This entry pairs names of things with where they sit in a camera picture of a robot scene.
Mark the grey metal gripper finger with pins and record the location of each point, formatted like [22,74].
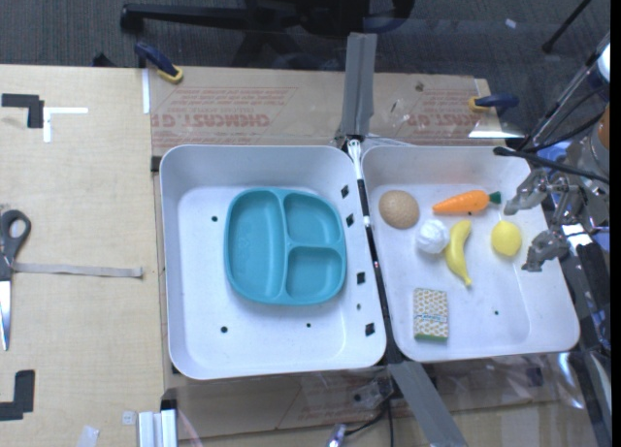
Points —
[545,246]
[526,193]

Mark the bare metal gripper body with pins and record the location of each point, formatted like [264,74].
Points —
[584,202]

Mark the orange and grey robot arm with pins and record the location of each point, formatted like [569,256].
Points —
[605,130]

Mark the yellow lemon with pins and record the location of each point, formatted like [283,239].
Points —
[506,238]

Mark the orange carrot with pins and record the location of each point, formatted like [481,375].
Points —
[461,203]

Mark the yellow banana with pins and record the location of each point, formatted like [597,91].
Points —
[457,251]

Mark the white plastic tray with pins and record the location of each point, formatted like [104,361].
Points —
[485,328]
[204,338]

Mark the white crumpled ball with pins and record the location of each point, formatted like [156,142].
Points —
[432,236]

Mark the tan round bread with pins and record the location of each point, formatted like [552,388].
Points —
[399,209]

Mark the small orange patterned carton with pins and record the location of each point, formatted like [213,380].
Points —
[430,314]

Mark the black stand leg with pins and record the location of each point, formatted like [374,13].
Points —
[577,11]

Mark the brown cardboard board red print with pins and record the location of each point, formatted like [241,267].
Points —
[301,110]

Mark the blue divided plate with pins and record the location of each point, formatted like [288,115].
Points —
[252,241]

